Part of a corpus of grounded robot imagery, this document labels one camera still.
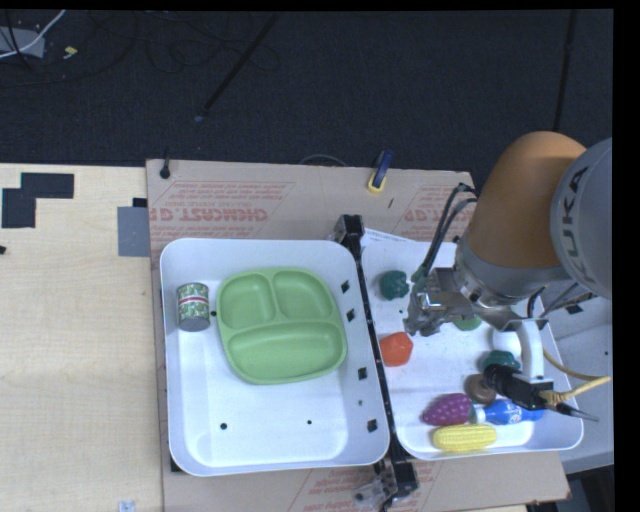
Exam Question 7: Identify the black cylinder on white bracket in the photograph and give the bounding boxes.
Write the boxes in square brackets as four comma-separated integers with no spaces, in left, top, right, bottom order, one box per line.
[481,319,556,412]

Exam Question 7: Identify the orange toy pepper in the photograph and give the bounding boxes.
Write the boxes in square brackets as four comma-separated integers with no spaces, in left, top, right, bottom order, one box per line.
[378,331,415,368]

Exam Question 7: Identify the yellow corn cob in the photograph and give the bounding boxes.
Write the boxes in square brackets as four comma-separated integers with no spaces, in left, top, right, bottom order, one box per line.
[431,423,499,455]

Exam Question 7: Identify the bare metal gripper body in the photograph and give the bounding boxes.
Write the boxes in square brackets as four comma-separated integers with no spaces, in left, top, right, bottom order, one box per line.
[417,266,512,325]

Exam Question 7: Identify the green patterned small can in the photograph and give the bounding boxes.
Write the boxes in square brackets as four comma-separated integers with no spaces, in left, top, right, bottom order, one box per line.
[175,282,212,333]

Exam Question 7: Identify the purple grapes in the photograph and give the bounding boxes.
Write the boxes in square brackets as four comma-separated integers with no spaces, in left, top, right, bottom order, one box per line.
[421,392,474,428]

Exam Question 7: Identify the black block with thin wires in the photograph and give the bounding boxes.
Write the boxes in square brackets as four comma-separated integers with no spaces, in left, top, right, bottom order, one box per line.
[385,457,421,502]
[332,213,364,247]

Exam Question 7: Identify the dark green broccoli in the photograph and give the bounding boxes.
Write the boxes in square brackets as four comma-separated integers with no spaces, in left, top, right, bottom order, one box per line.
[481,349,522,374]
[378,269,412,302]

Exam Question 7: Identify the brown doughnut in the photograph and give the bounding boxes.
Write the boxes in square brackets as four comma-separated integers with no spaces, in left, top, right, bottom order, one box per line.
[463,373,499,406]

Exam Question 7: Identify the brown cardboard board red print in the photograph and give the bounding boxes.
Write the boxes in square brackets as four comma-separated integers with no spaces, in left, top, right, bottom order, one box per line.
[144,158,572,512]

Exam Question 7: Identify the blue and white bottle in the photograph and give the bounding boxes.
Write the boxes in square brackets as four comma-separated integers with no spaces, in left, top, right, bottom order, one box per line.
[469,398,546,427]

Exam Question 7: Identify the thin black and white rod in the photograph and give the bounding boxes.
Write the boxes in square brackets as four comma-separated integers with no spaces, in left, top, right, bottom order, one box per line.
[345,234,407,471]

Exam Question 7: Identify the green divided plate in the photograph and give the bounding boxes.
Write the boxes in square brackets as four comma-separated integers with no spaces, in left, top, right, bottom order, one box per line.
[215,267,349,386]

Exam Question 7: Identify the white paper sheet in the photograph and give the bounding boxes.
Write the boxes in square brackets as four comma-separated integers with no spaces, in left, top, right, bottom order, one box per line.
[362,227,419,247]

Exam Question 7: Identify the white plastic tray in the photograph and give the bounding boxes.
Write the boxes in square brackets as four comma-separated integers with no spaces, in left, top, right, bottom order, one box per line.
[158,237,392,478]
[359,238,585,462]

